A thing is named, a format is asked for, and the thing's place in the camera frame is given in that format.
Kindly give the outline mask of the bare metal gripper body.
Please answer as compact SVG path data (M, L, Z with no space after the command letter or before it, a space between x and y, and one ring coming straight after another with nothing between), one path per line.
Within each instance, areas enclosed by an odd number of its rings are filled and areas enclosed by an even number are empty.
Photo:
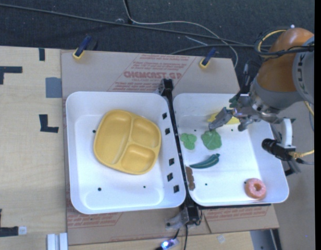
M240 94L231 99L232 115L241 122L258 122L264 120L269 123L281 123L278 116L280 109L273 108L262 101L257 95Z

